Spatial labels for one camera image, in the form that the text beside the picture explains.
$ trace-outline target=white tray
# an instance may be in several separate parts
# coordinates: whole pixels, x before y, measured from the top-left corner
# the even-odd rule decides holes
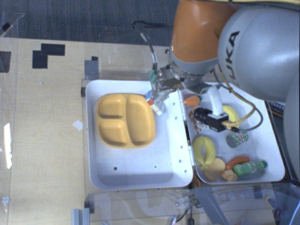
[[[228,182],[223,178],[219,178],[216,181],[210,181],[200,169],[199,164],[196,164],[196,170],[199,178],[211,185],[226,185],[226,184],[243,184],[243,183],[261,183],[261,182],[275,182],[283,179],[285,175],[285,167],[279,152],[279,147],[272,129],[272,125],[269,119],[268,112],[264,101],[257,99],[242,90],[234,87],[233,89],[241,94],[244,98],[248,99],[256,105],[263,115],[263,123],[257,129],[248,132],[248,141],[242,143],[236,148],[231,148],[226,143],[226,136],[229,134],[228,130],[220,133],[215,132],[209,128],[204,128],[199,134],[197,134],[194,124],[189,118],[188,114],[191,111],[191,107],[186,106],[187,124],[190,133],[191,141],[197,136],[203,135],[209,137],[216,146],[216,157],[224,160],[225,163],[229,162],[232,158],[237,156],[248,156],[251,161],[259,162],[265,160],[268,163],[266,169],[261,169],[256,173],[239,178],[237,181]],[[235,109],[239,117],[245,116],[252,108],[244,102],[237,99],[233,94],[230,94],[228,90],[224,88],[219,89],[220,96],[224,105],[230,105]],[[202,101],[200,106],[207,109],[211,108],[211,103],[207,94],[202,95]],[[260,120],[257,112],[249,117],[245,122],[241,123],[241,128],[249,128],[256,125]]]
[[[97,132],[98,100],[110,93],[146,95],[149,82],[95,80],[86,87],[90,179],[100,190],[171,188],[188,185],[193,177],[180,97],[177,92],[165,101],[162,116],[155,114],[154,141],[138,149],[104,145]]]

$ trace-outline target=orange carrot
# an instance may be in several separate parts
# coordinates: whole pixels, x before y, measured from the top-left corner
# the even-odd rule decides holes
[[[200,98],[196,95],[192,95],[185,99],[183,103],[190,106],[197,106],[200,103]]]

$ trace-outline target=wooden table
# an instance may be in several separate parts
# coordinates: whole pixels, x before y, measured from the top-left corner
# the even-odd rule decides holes
[[[9,73],[0,74],[2,114],[5,114],[2,123],[14,121],[13,165],[8,170],[1,161],[0,168],[0,195],[10,198],[9,210],[6,212],[4,206],[0,210],[0,223],[70,224],[72,209],[82,209],[86,191],[95,191],[85,183],[87,154],[84,153],[83,130],[73,125],[76,121],[83,122],[84,61],[98,57],[100,78],[146,78],[152,67],[149,48],[144,45],[2,39],[0,51],[15,52],[12,52]],[[64,44],[65,55],[48,56],[48,69],[33,69],[32,51],[41,50],[42,43]],[[154,49],[159,64],[165,66],[168,63],[166,47]],[[12,97],[3,96],[6,89]],[[262,217],[268,222],[264,224],[274,224],[271,210],[254,212],[260,220],[253,224],[259,224]],[[203,224],[208,223],[203,211],[197,216]],[[163,218],[118,220],[110,224],[165,224],[168,217]]]

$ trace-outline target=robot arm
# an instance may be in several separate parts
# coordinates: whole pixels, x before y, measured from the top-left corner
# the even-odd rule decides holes
[[[244,3],[240,9],[228,2],[233,0],[220,1],[180,0],[170,65],[160,70],[156,89],[186,88],[200,94],[208,87],[202,77],[219,64],[228,82],[252,96],[285,102],[286,143],[290,154],[296,154],[294,169],[300,179],[300,1]]]

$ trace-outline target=gray carpet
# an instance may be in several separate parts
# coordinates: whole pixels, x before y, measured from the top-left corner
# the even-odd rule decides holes
[[[19,37],[143,44],[134,20],[173,23],[178,0],[0,0],[0,11],[25,13]],[[147,29],[154,45],[169,45],[172,28]]]

